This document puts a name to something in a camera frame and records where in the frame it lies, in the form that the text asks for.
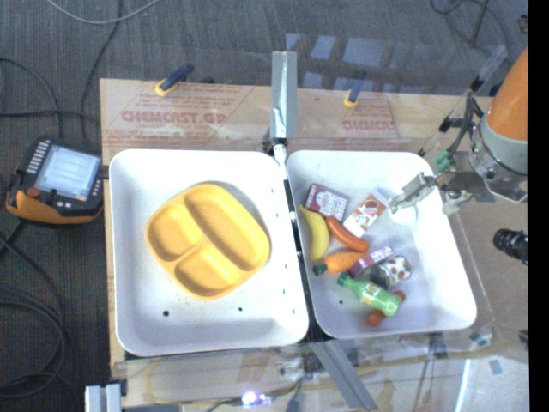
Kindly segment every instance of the gray floor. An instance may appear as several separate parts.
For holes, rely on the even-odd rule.
[[[72,15],[101,21],[152,0],[123,0],[119,11],[118,0],[53,1]],[[185,62],[196,66],[191,81],[212,76],[216,82],[268,85],[269,54],[280,50],[299,53],[301,87],[341,88],[353,72],[366,69],[368,90],[461,94],[502,45],[508,59],[483,87],[482,94],[488,94],[528,43],[518,22],[528,15],[528,0],[489,0],[471,44],[481,1],[165,0],[118,24],[97,25],[75,20],[46,0],[0,0],[0,112],[62,109],[98,118],[100,77],[159,80]],[[448,15],[432,6],[444,10],[458,3]],[[55,102],[23,68],[43,78]],[[84,121],[82,133],[78,116],[61,119],[67,140],[99,146],[100,129],[93,120]],[[2,116],[4,183],[35,137],[58,132],[51,114]],[[4,239],[16,224],[0,210]],[[61,378],[43,392],[22,400],[0,397],[0,409],[74,410],[67,384],[81,388],[109,380],[104,221],[101,216],[62,231],[27,225],[11,245],[51,278],[79,351],[68,355]],[[0,249],[0,282],[54,304],[37,269]],[[54,349],[55,331],[44,319],[2,306],[0,322],[2,382],[36,370],[35,361]]]

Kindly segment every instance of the green bottle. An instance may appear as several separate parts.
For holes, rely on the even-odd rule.
[[[351,290],[358,300],[381,310],[385,316],[395,316],[402,299],[370,281],[355,281],[347,273],[341,273],[337,284]]]

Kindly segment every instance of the carrot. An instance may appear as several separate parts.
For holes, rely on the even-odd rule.
[[[396,290],[393,294],[396,294],[399,298],[401,298],[402,302],[406,300],[406,295],[401,290]],[[385,313],[381,310],[376,309],[368,315],[368,319],[366,320],[366,322],[369,326],[378,326],[383,322],[385,318],[387,318]]]
[[[328,255],[324,264],[314,265],[312,271],[315,275],[321,275],[326,270],[330,273],[339,273],[349,269],[356,261],[366,254],[365,251],[338,251]]]
[[[332,236],[343,245],[354,251],[367,251],[370,243],[365,239],[355,237],[332,215],[326,217],[326,225]]]

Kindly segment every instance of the banana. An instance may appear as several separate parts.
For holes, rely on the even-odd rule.
[[[311,230],[312,242],[309,250],[309,259],[318,261],[328,250],[329,231],[324,217],[317,212],[306,209],[303,204],[298,206],[298,211],[305,217],[307,225]]]

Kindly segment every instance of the white tray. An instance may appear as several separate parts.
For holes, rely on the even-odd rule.
[[[181,290],[145,244],[148,218],[201,182],[225,186],[271,242],[268,262],[217,300]],[[309,319],[288,204],[276,162],[258,152],[131,149],[110,166],[116,332],[138,356],[283,346]]]
[[[427,162],[416,154],[388,152],[298,151],[288,157],[287,170],[296,206],[305,203],[309,186],[317,183],[350,197],[345,217],[373,189],[383,189],[392,197],[401,194],[402,186],[418,173],[432,174]],[[312,273],[310,234],[298,213],[314,313],[328,335],[353,339],[457,330],[473,323],[477,312],[473,292],[442,207],[440,194],[434,191],[416,206],[414,224],[396,224],[387,209],[366,232],[370,251],[390,245],[412,265],[411,277],[390,289],[404,291],[406,300],[393,318],[386,318],[378,327],[366,323],[370,307],[337,285],[339,274]],[[400,210],[394,217],[410,210]],[[332,240],[329,252],[342,247]]]

